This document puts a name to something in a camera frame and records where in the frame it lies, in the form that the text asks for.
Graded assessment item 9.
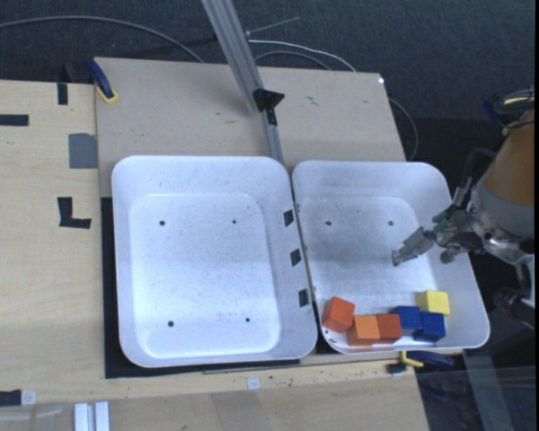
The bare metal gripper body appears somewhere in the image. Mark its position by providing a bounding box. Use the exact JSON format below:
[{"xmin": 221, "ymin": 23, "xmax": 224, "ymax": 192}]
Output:
[{"xmin": 434, "ymin": 208, "xmax": 536, "ymax": 267}]

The orange cube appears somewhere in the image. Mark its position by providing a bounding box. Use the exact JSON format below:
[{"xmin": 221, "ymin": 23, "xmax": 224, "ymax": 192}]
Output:
[
  {"xmin": 346, "ymin": 314, "xmax": 382, "ymax": 347},
  {"xmin": 321, "ymin": 295, "xmax": 357, "ymax": 335},
  {"xmin": 376, "ymin": 312, "xmax": 403, "ymax": 344}
]

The white plastic tray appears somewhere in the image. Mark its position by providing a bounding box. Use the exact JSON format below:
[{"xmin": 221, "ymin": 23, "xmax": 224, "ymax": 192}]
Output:
[
  {"xmin": 291, "ymin": 159, "xmax": 491, "ymax": 356},
  {"xmin": 110, "ymin": 154, "xmax": 320, "ymax": 369}
]

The yellow cube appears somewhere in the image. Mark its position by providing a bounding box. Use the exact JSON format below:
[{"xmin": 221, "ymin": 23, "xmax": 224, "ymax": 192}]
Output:
[{"xmin": 415, "ymin": 289, "xmax": 452, "ymax": 316}]

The blue cube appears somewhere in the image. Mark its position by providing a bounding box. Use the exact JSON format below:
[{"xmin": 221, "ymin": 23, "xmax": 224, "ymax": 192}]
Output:
[
  {"xmin": 389, "ymin": 304, "xmax": 424, "ymax": 331},
  {"xmin": 412, "ymin": 311, "xmax": 447, "ymax": 345}
]

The black cylinder on white bracket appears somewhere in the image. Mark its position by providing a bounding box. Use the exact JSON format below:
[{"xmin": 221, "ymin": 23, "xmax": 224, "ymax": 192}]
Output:
[{"xmin": 492, "ymin": 252, "xmax": 536, "ymax": 330}]

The pale wood board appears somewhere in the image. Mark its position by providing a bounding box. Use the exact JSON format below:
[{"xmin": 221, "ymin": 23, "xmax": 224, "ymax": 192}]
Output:
[{"xmin": 93, "ymin": 56, "xmax": 462, "ymax": 379}]

